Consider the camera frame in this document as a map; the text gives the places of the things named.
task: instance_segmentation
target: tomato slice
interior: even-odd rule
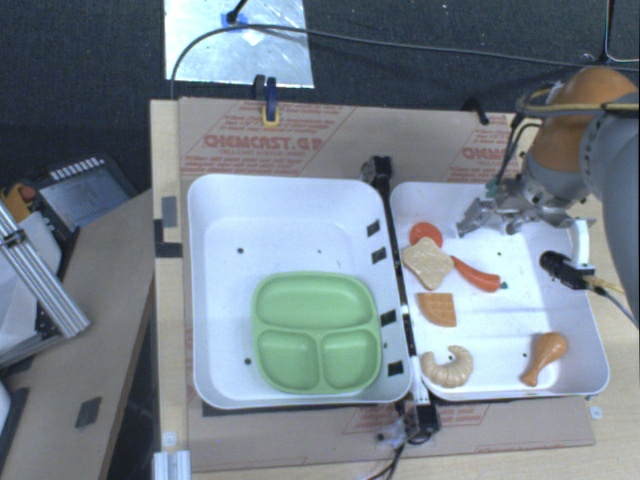
[[[438,247],[442,248],[442,243],[444,242],[442,233],[440,233],[440,230],[437,227],[429,222],[418,222],[411,228],[411,231],[409,232],[409,243],[411,245],[415,245],[421,238],[425,237],[431,238]]]

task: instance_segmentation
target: divided green plate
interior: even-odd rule
[[[378,313],[371,292],[355,277],[269,276],[253,294],[251,323],[260,373],[281,391],[360,391],[378,376]]]

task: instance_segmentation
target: metal plate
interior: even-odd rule
[[[226,26],[224,16],[240,0],[165,0],[165,76],[196,37]],[[302,0],[249,0],[238,22],[305,28]],[[257,74],[281,87],[313,88],[304,34],[244,30],[210,37],[185,57],[176,80],[252,84]]]

